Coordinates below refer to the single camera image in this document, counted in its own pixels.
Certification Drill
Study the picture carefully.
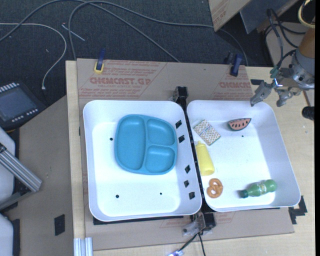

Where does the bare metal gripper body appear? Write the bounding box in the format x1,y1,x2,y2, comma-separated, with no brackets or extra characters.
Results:
271,66,315,94

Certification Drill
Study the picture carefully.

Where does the watermelon slice toy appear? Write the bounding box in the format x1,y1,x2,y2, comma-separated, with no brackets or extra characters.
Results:
226,117,253,132

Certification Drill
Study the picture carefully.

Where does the white patterned packet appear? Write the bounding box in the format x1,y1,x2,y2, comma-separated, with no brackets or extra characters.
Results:
192,118,222,147

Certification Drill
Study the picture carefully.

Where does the white plastic tray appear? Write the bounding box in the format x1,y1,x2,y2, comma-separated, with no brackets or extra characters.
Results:
82,99,203,223
186,99,302,213

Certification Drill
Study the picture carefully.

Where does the yellow squeeze bottle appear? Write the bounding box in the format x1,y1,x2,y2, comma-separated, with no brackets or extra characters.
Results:
194,140,216,177

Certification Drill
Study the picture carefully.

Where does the green plastic bottle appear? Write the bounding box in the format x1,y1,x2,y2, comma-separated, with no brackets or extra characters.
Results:
239,178,278,199

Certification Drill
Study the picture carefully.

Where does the orange pretzel toy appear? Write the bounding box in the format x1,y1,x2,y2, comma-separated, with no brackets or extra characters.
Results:
206,177,224,200

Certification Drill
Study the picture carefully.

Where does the brown cardboard board red print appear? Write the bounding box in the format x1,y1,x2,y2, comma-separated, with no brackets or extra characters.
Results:
76,58,296,251

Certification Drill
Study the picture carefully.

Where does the blue divided plate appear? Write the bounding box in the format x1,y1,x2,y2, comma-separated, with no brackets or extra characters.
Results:
114,113,179,176

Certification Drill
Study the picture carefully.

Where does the black block with wires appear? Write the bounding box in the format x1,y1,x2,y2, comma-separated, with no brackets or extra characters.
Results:
174,85,189,103
199,212,216,230

